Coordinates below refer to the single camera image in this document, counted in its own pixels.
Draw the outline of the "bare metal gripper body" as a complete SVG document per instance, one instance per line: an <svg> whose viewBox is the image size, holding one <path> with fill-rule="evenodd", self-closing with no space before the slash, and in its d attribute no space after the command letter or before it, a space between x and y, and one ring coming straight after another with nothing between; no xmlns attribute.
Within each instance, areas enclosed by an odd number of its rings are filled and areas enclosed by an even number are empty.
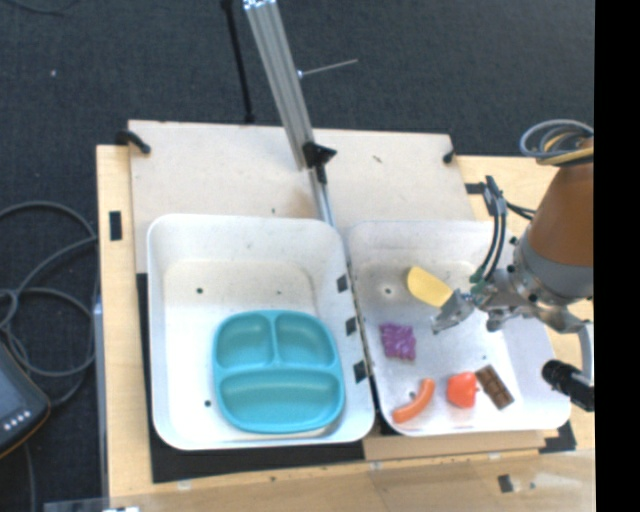
<svg viewBox="0 0 640 512"><path fill-rule="evenodd" d="M490 317L535 316L554 306L554 296L519 267L495 270L471 287L471 295L476 308Z"/></svg>

